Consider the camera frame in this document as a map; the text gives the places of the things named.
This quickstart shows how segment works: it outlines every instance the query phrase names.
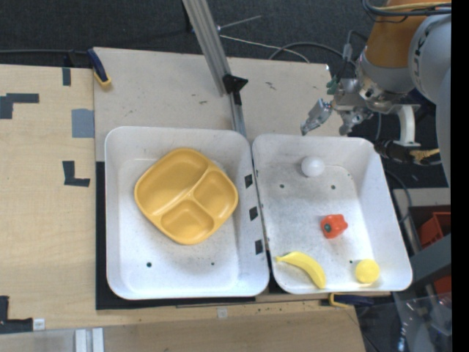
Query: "yellow banana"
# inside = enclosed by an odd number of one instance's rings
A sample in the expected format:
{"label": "yellow banana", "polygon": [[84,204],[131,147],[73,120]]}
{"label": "yellow banana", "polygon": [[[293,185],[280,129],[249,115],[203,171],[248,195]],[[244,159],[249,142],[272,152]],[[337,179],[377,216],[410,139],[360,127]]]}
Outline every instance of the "yellow banana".
{"label": "yellow banana", "polygon": [[286,262],[302,268],[313,283],[323,289],[325,287],[325,273],[321,265],[312,257],[302,252],[290,252],[284,256],[277,256],[276,262]]}

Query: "white wire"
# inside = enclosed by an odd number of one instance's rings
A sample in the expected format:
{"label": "white wire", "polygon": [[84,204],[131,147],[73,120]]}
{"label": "white wire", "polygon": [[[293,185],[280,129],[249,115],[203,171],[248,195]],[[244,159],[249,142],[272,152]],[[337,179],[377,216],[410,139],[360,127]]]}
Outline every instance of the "white wire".
{"label": "white wire", "polygon": [[[230,40],[235,40],[235,41],[238,41],[238,42],[242,42],[242,43],[247,43],[247,44],[252,44],[252,45],[258,45],[260,47],[266,47],[266,48],[273,48],[273,49],[276,49],[276,50],[280,50],[281,47],[276,47],[274,45],[268,45],[268,44],[264,44],[264,43],[257,43],[257,42],[251,42],[250,40],[244,40],[244,39],[240,39],[240,38],[235,38],[235,37],[228,37],[227,35],[220,35],[220,37],[224,38],[224,39],[230,39]],[[302,54],[299,54],[298,52],[295,52],[295,51],[292,51],[292,50],[288,50],[288,49],[285,49],[284,50],[285,52],[290,52],[291,54],[294,54],[296,56],[299,56],[301,57],[301,59],[303,59],[304,61],[306,61],[308,64],[311,64],[310,61],[308,60],[308,58],[306,58],[304,55]]]}

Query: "yellow plate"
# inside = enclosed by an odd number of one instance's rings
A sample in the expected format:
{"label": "yellow plate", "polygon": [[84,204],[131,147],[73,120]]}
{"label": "yellow plate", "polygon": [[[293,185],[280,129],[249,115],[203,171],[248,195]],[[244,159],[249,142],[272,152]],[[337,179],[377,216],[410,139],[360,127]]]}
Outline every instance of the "yellow plate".
{"label": "yellow plate", "polygon": [[205,155],[189,148],[166,154],[137,181],[135,201],[166,236],[185,244],[211,236],[235,211],[236,186]]}

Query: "white ball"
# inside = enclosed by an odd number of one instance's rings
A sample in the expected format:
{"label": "white ball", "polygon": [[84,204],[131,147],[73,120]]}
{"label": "white ball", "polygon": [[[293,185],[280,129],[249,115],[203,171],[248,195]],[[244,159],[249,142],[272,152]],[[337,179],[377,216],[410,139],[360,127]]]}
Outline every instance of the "white ball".
{"label": "white ball", "polygon": [[319,176],[324,172],[325,164],[317,156],[307,156],[301,162],[301,170],[308,177]]}

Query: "yellow clip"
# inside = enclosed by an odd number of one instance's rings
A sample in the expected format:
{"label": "yellow clip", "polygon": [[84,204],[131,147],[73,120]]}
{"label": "yellow clip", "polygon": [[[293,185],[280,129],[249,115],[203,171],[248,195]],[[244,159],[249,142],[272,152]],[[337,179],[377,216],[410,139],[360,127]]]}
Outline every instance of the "yellow clip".
{"label": "yellow clip", "polygon": [[334,293],[329,293],[329,304],[332,305],[333,307],[350,308],[350,305],[334,301]]}
{"label": "yellow clip", "polygon": [[93,73],[93,76],[96,78],[96,81],[98,81],[102,87],[107,87],[111,84],[111,77],[109,77],[107,74],[107,81],[103,81],[96,72]]}

